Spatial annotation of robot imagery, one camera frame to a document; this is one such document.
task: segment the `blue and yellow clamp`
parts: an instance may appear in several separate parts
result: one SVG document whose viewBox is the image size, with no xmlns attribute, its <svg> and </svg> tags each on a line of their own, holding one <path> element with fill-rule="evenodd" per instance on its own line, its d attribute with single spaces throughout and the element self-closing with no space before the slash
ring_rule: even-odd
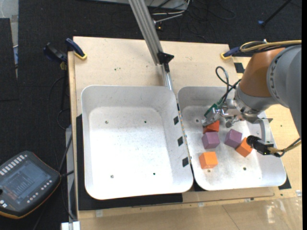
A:
<svg viewBox="0 0 307 230">
<path fill-rule="evenodd" d="M 65 40 L 65 44 L 74 50 L 75 56 L 81 60 L 85 60 L 87 58 L 87 54 L 82 51 L 82 49 L 70 38 Z"/>
<path fill-rule="evenodd" d="M 229 51 L 227 51 L 225 53 L 221 53 L 221 58 L 223 60 L 230 59 L 232 55 L 234 55 L 234 54 L 236 54 L 238 52 L 240 52 L 240 47 L 232 48 L 232 49 L 230 49 Z"/>
</svg>

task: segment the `black bracket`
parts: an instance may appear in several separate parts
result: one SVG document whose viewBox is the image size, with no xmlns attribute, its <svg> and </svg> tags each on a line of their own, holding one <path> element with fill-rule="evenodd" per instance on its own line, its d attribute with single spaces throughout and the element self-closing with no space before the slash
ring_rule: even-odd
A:
<svg viewBox="0 0 307 230">
<path fill-rule="evenodd" d="M 174 58 L 174 56 L 167 54 L 167 53 L 163 53 L 163 52 L 159 52 L 157 55 L 158 55 L 158 59 L 160 61 L 160 64 L 164 64 L 165 71 L 169 72 L 168 63 Z"/>
</svg>

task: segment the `black floor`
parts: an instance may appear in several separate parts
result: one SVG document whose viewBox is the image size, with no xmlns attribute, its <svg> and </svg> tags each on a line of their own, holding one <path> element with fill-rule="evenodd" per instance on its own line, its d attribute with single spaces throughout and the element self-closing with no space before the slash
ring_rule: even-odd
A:
<svg viewBox="0 0 307 230">
<path fill-rule="evenodd" d="M 265 27 L 266 20 L 286 0 L 194 0 L 183 16 L 163 23 L 160 40 L 229 44 L 302 39 L 302 0 L 292 0 Z M 66 52 L 65 39 L 74 35 L 142 39 L 129 5 L 84 0 L 19 0 L 18 89 L 0 91 L 18 98 L 0 101 L 0 163 L 30 150 L 53 168 L 65 150 L 65 130 L 57 122 L 61 110 L 64 71 L 50 62 L 43 48 L 51 42 Z M 63 109 L 69 108 L 66 96 Z M 59 117 L 69 125 L 69 112 Z M 67 197 L 57 190 L 36 229 L 58 230 L 68 221 Z M 21 220 L 0 217 L 1 230 L 30 230 L 44 209 Z"/>
</svg>

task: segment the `screen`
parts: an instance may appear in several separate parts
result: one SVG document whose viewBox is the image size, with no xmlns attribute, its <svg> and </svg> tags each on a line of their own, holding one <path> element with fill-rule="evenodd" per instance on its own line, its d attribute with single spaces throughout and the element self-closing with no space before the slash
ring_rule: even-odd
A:
<svg viewBox="0 0 307 230">
<path fill-rule="evenodd" d="M 3 191 L 20 204 L 31 192 L 37 190 L 51 176 L 30 161 L 25 161 L 2 182 Z"/>
</svg>

